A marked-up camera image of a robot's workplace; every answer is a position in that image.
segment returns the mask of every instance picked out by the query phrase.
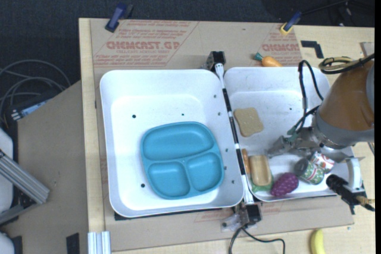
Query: white surface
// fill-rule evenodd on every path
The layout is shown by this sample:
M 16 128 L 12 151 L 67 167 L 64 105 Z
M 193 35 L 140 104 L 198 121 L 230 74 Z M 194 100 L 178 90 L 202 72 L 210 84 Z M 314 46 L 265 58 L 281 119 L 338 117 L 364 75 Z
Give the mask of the white surface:
M 0 128 L 0 148 L 13 159 L 13 142 L 3 129 Z M 6 178 L 0 175 L 0 213 L 10 208 L 13 200 L 13 185 Z
M 215 74 L 207 70 L 114 70 L 102 77 L 100 90 L 110 202 L 117 213 L 133 218 L 228 207 L 242 200 L 234 140 Z M 140 158 L 140 139 L 150 128 L 182 121 L 196 121 L 211 130 L 226 170 L 218 189 L 167 200 L 149 186 Z
M 317 87 L 325 96 L 329 90 L 329 82 L 320 70 L 314 68 Z M 243 137 L 236 123 L 238 140 L 241 148 L 248 151 L 248 155 L 266 154 L 267 149 L 280 137 L 288 137 L 287 131 L 302 117 L 302 93 L 299 85 L 297 67 L 255 67 L 232 68 L 225 73 L 226 90 L 229 94 L 232 111 L 238 108 L 254 107 L 263 123 L 264 130 L 250 137 Z M 321 104 L 316 94 L 312 77 L 308 67 L 303 68 L 303 79 L 308 110 Z M 305 127 L 311 125 L 311 117 L 305 120 Z M 350 148 L 343 150 L 347 155 L 353 155 Z M 293 172 L 300 156 L 284 154 L 269 159 L 270 169 L 276 181 L 280 175 Z M 346 164 L 336 164 L 332 173 L 347 178 Z M 263 201 L 278 201 L 302 197 L 316 197 L 333 195 L 324 180 L 318 185 L 312 185 L 299 180 L 299 186 L 292 193 L 283 197 L 274 197 L 270 192 L 256 192 L 255 196 Z
M 0 233 L 0 253 L 1 254 L 14 254 L 14 245 L 12 240 L 7 236 Z

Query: blue plate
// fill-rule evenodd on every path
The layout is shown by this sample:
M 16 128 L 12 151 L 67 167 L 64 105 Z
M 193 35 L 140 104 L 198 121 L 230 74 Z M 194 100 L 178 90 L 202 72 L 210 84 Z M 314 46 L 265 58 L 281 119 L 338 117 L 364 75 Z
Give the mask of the blue plate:
M 148 130 L 141 140 L 140 153 L 151 187 L 166 199 L 210 192 L 224 177 L 217 142 L 208 127 L 198 122 Z

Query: soda can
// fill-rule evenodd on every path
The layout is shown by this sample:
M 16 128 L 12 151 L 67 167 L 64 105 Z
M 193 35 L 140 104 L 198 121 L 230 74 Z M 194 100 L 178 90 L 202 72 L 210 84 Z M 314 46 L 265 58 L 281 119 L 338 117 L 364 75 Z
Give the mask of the soda can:
M 307 158 L 299 160 L 294 167 L 295 174 L 308 183 L 317 185 L 324 179 L 324 170 L 310 162 Z
M 313 153 L 310 158 L 310 162 L 321 167 L 326 174 L 328 174 L 332 170 L 333 166 L 335 166 L 334 160 L 328 158 L 320 152 Z

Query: yellow banana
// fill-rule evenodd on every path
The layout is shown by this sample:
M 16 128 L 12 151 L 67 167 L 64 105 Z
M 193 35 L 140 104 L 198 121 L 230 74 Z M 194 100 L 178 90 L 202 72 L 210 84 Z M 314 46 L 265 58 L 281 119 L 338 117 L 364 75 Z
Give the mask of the yellow banana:
M 311 250 L 312 254 L 326 254 L 323 244 L 323 230 L 321 228 L 312 233 Z

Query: green can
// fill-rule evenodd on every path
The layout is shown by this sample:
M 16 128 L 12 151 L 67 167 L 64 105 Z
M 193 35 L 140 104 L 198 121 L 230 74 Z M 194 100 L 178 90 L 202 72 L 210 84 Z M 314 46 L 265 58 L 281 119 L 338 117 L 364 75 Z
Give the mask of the green can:
M 325 175 L 325 172 L 321 167 L 316 166 L 315 164 L 310 162 L 307 158 L 303 158 L 299 160 L 295 164 L 294 170 L 295 170 L 295 174 L 299 178 L 314 185 L 321 183 Z

